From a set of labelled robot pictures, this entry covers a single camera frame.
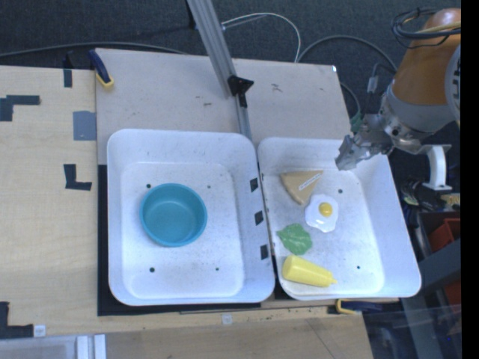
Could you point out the teal bowl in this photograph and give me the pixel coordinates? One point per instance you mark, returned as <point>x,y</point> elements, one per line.
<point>173,215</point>

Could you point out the white plastic tray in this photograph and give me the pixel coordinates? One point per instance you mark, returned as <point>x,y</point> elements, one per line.
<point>355,245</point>
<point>224,219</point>

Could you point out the green lettuce leaf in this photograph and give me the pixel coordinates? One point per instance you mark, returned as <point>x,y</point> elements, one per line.
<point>295,238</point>

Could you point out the white and yellow fried egg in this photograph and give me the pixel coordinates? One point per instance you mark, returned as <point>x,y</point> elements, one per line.
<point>322,213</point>

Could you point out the yellow squeeze bottle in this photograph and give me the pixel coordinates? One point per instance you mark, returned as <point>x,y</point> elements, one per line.
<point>305,271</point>

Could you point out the pale wood board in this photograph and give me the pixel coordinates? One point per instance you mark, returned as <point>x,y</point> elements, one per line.
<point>168,95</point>

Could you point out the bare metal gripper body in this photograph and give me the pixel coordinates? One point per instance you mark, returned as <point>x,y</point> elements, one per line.
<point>379,135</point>

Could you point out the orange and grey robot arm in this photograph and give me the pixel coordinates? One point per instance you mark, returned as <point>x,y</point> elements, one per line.
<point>423,77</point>

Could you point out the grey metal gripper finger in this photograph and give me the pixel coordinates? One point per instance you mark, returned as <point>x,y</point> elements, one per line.
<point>358,156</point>
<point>343,155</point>

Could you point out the tan bread slice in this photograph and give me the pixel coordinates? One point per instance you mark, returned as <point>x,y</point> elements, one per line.
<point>299,187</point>

